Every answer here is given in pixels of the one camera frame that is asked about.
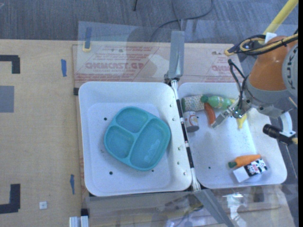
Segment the yellow pole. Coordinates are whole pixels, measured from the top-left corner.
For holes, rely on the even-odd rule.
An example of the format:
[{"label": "yellow pole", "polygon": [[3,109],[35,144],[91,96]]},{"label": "yellow pole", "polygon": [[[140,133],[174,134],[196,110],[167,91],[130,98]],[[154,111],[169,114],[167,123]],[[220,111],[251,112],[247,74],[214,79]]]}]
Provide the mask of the yellow pole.
[{"label": "yellow pole", "polygon": [[291,11],[297,6],[299,0],[288,0],[288,2],[284,5],[284,7],[281,9],[281,11],[277,14],[277,16],[274,18],[274,20],[271,22],[271,24],[267,27],[267,29],[264,31],[264,35],[266,35],[267,32],[273,33],[275,32],[280,24],[283,23],[283,21],[287,18],[287,16],[291,13]]}]

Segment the teal plate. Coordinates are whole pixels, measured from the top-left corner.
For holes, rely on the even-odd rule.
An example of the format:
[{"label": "teal plate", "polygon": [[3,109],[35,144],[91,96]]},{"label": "teal plate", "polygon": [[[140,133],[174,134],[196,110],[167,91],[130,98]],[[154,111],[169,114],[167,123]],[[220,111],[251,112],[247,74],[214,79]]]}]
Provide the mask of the teal plate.
[{"label": "teal plate", "polygon": [[140,171],[151,170],[158,164],[169,141],[169,126],[137,107],[121,109],[104,136],[105,149],[113,157]]}]

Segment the can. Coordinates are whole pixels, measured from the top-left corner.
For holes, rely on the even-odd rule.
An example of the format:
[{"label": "can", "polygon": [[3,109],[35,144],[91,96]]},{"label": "can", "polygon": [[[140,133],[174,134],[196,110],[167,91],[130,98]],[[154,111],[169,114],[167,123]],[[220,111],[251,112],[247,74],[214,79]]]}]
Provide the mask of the can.
[{"label": "can", "polygon": [[194,111],[183,113],[183,117],[187,132],[195,132],[199,129],[198,118]]}]

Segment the gray floor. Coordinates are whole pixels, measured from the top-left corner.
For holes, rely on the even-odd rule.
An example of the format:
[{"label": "gray floor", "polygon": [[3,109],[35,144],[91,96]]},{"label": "gray floor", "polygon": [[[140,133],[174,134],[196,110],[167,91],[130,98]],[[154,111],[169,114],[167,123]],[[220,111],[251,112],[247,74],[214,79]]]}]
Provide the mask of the gray floor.
[{"label": "gray floor", "polygon": [[[210,0],[0,0],[0,39],[78,40],[79,22],[159,27],[178,18],[196,17],[211,6]],[[186,42],[231,43],[261,34],[288,0],[213,0],[212,10],[186,20]],[[179,29],[178,23],[163,28]],[[298,28],[298,6],[277,29],[292,35]],[[242,62],[248,74],[255,58]],[[291,111],[298,132],[297,111]],[[288,169],[284,192],[298,226],[298,149],[280,145]]]}]

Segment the plastic bottle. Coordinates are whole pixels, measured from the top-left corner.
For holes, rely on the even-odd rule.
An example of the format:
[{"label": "plastic bottle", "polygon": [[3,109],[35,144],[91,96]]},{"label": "plastic bottle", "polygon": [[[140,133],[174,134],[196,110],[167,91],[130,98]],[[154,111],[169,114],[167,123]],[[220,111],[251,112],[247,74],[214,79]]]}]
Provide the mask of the plastic bottle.
[{"label": "plastic bottle", "polygon": [[232,102],[228,98],[223,98],[221,96],[205,96],[203,95],[201,97],[202,103],[209,103],[209,105],[213,108],[222,108],[226,109],[230,105],[232,105]]}]

